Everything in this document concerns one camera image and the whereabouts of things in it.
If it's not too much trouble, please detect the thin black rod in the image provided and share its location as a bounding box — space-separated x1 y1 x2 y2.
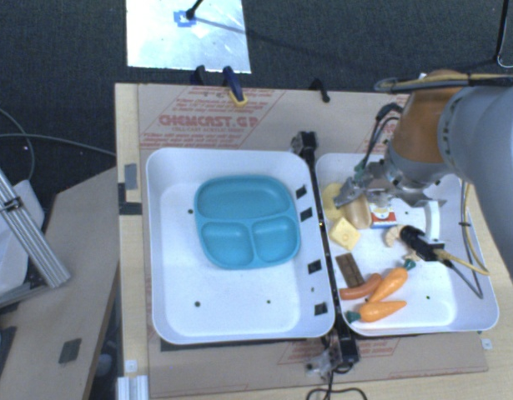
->
304 150 348 338

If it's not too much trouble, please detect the red and white carton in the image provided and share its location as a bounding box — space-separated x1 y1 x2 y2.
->
370 206 398 230

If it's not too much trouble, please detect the black block with wires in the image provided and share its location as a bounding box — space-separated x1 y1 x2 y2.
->
290 130 319 155
329 333 361 371

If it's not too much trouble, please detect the white plastic tray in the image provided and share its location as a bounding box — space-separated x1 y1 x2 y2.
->
145 147 336 345
314 152 500 337

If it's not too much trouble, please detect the yellow cheese wedge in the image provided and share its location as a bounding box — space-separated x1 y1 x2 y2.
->
329 217 361 251

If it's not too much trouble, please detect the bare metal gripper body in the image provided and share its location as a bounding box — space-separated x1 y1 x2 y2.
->
356 159 410 202

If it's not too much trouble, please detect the black cylinder on white bracket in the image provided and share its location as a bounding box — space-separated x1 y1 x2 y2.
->
400 199 447 263

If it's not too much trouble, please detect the orange carrot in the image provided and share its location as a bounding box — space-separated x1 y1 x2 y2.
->
367 258 416 304
345 300 408 323

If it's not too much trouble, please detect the brown cardboard board red print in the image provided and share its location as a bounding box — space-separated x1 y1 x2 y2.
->
137 83 490 399

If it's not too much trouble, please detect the brown chocolate bar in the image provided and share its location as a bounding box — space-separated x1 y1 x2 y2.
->
334 252 365 289

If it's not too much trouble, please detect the blue divided plate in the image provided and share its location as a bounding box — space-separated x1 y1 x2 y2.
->
193 175 302 271

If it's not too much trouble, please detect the pale yellow round slice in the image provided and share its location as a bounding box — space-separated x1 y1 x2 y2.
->
321 182 347 221

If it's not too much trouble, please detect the tan bread roll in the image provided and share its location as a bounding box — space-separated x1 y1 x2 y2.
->
344 196 373 230

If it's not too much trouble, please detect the tan croissant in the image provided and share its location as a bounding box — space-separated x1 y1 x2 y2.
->
384 224 407 248

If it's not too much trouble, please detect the orange sausage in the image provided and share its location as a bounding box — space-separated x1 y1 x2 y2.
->
339 272 383 302

